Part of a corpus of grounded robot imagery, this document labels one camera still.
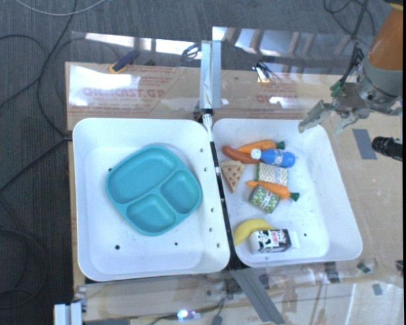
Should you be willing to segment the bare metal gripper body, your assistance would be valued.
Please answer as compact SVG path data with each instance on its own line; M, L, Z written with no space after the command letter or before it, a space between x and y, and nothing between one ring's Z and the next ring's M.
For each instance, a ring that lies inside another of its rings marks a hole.
M336 82L330 87L331 106L342 118L367 118L371 112L388 116L402 113L402 105L396 105L399 97L389 95L368 82L341 83Z

